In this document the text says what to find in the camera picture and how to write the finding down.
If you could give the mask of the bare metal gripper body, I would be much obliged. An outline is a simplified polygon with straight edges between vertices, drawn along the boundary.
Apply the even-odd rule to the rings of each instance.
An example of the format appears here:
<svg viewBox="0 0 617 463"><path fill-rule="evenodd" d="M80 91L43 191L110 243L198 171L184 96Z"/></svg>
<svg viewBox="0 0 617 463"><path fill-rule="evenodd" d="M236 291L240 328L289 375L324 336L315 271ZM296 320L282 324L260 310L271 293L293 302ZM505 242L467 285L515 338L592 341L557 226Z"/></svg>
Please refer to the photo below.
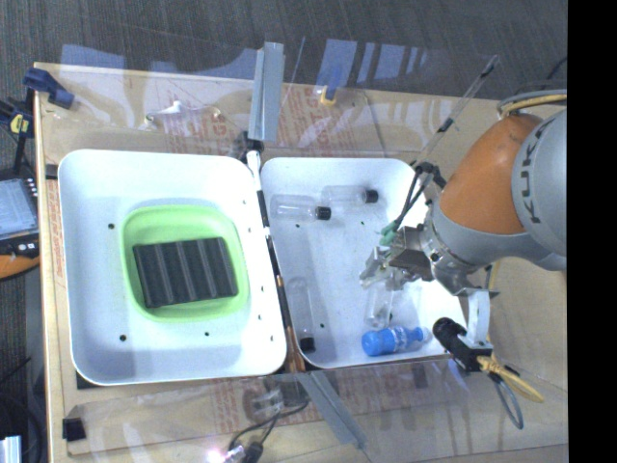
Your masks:
<svg viewBox="0 0 617 463"><path fill-rule="evenodd" d="M469 279L483 267L444 243L433 225L404 227L390 245L389 266L404 271L409 281L437 281L452 295L477 288Z"/></svg>

